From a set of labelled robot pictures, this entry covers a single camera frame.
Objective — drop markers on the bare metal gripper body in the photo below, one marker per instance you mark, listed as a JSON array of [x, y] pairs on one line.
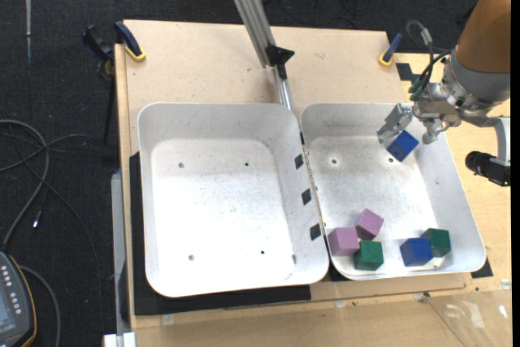
[[436, 103]]

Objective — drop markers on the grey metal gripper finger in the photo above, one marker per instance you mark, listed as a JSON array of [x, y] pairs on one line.
[[395, 121], [432, 132]]

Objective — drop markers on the blue cube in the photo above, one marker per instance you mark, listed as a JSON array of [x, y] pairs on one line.
[[403, 146], [416, 252]]

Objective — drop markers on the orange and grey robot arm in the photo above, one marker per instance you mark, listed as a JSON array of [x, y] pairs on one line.
[[485, 32]]

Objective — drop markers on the white plastic tray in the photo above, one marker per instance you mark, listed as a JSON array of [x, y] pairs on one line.
[[365, 183], [219, 207]]

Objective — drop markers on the purple cube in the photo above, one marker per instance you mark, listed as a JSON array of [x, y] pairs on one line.
[[369, 223], [343, 241]]

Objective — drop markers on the green cube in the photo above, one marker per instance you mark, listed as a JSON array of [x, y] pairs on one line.
[[438, 241], [369, 256]]

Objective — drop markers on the pale wood board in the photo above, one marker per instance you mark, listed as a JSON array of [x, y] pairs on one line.
[[203, 69]]

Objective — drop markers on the black cylinder on white bracket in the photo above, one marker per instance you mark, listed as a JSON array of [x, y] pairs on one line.
[[487, 167]]

